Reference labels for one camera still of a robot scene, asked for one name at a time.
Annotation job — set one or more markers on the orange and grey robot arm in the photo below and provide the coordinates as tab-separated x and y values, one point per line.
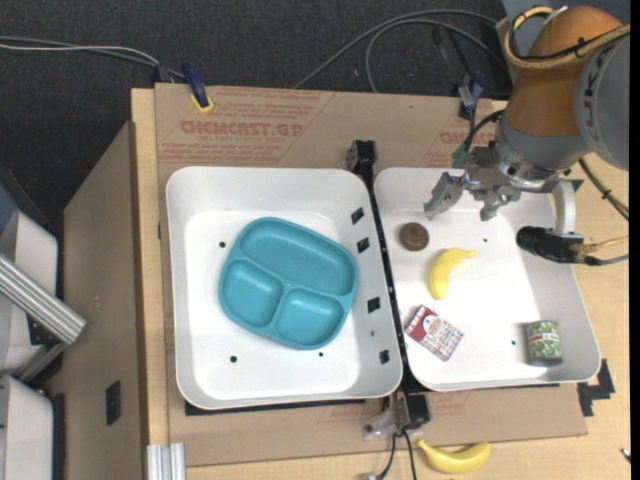
555	98

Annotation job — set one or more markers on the green small can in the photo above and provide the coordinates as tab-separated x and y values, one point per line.
543	343

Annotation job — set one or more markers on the yellow banana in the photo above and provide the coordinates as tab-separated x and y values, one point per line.
442	270
457	459

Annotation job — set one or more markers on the red and white carton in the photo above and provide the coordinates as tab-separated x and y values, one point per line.
434	333

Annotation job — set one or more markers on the white plastic tray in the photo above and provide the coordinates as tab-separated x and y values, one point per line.
210	368
500	288

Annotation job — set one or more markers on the black cylinder on white bracket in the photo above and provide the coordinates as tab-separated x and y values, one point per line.
550	238

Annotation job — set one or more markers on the blue divided plate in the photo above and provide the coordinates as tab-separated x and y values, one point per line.
287	283

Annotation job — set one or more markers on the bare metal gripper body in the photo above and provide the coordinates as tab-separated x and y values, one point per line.
492	170

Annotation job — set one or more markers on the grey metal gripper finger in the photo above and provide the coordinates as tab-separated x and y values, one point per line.
492	205
442	195

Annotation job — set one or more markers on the brown cardboard board red print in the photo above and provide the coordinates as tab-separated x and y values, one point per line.
260	128

